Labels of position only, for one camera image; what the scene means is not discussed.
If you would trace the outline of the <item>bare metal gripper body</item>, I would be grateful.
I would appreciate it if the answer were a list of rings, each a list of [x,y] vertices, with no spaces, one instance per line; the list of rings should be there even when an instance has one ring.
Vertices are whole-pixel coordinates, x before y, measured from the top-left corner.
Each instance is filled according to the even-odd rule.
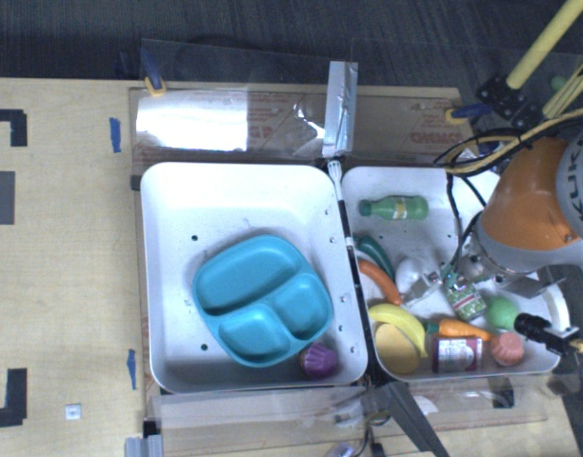
[[[553,277],[548,272],[540,276],[537,272],[516,272],[493,263],[484,254],[465,255],[458,262],[458,272],[467,281],[478,284],[493,282],[502,291],[532,299],[550,287],[558,287],[565,277]]]

